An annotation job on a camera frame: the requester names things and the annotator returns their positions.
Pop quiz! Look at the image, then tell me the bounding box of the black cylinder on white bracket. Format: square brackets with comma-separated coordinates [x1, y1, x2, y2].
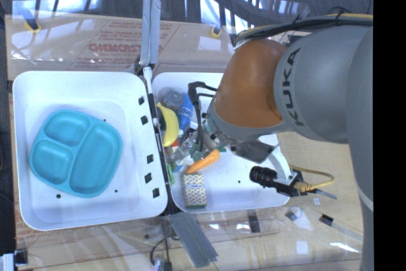
[249, 143, 307, 198]

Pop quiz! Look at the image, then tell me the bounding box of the yellow banana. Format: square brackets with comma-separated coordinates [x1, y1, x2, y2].
[155, 102, 180, 148]

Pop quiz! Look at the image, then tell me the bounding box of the blue divided plate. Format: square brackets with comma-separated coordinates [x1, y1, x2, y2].
[29, 109, 124, 199]

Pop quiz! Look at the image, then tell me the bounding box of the yellow patterned carton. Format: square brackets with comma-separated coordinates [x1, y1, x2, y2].
[181, 171, 208, 209]

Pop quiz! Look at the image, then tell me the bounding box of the orange carrot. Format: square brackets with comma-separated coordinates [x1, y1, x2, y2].
[185, 148, 221, 175]

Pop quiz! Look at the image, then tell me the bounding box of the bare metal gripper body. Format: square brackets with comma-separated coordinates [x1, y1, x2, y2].
[179, 123, 228, 164]

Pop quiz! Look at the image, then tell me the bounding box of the silver can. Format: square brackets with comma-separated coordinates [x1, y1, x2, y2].
[162, 91, 185, 110]

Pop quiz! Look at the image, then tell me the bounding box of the brown cardboard board red print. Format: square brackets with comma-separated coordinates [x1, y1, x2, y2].
[4, 13, 364, 271]

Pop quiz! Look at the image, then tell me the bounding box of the blue bottle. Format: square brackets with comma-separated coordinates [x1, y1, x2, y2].
[177, 93, 195, 135]

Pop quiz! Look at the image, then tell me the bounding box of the white plastic tray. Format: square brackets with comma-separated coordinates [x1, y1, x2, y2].
[11, 70, 169, 232]
[151, 72, 291, 214]

